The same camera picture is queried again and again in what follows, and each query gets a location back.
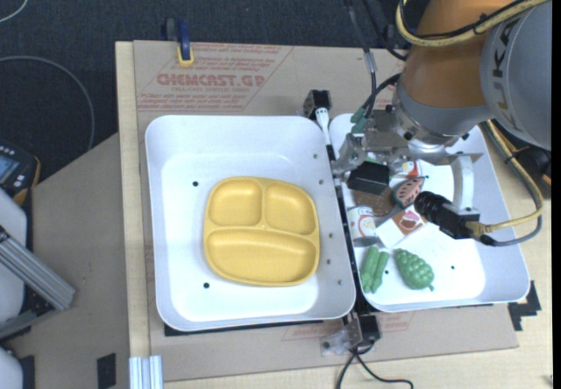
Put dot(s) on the white plastic tray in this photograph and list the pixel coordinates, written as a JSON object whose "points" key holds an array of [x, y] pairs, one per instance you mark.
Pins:
{"points": [[184, 225], [456, 264]]}

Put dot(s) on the brown cardboard board red print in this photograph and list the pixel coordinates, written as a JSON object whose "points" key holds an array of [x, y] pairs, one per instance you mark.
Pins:
{"points": [[228, 80]]}

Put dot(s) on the black box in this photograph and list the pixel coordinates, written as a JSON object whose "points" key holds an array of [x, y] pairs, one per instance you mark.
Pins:
{"points": [[368, 179]]}

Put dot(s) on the white can with orange print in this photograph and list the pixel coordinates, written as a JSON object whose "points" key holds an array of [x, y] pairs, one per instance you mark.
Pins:
{"points": [[361, 224]]}

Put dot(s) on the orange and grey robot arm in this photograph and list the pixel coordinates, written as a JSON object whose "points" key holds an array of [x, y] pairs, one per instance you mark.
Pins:
{"points": [[456, 72]]}

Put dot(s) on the white packet with orange print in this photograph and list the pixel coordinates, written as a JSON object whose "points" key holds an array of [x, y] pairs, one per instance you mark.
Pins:
{"points": [[410, 168]]}

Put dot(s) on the red watermelon slice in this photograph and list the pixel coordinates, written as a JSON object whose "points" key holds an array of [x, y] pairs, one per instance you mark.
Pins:
{"points": [[407, 192]]}

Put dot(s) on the green grapes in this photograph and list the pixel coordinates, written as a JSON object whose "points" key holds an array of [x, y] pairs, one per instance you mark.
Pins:
{"points": [[414, 270]]}

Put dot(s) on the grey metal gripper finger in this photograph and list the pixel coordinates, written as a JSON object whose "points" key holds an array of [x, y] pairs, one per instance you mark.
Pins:
{"points": [[348, 155], [388, 158]]}

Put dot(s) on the green asparagus bunch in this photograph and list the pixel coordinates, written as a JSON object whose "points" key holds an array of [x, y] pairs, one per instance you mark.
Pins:
{"points": [[372, 269]]}

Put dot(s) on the black cylinder on white bracket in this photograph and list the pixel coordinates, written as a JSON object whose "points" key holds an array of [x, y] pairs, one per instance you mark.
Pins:
{"points": [[442, 212]]}

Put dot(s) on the white carton with cake print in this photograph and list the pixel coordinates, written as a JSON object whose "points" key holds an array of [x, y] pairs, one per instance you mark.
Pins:
{"points": [[401, 227]]}

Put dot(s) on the thin black and white rod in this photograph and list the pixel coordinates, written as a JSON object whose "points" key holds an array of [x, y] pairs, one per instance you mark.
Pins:
{"points": [[343, 212]]}

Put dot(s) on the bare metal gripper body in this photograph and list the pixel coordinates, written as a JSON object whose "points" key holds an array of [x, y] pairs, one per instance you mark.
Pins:
{"points": [[385, 133]]}

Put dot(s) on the yellow divided plate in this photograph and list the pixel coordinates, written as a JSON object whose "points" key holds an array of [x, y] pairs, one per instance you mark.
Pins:
{"points": [[258, 242]]}

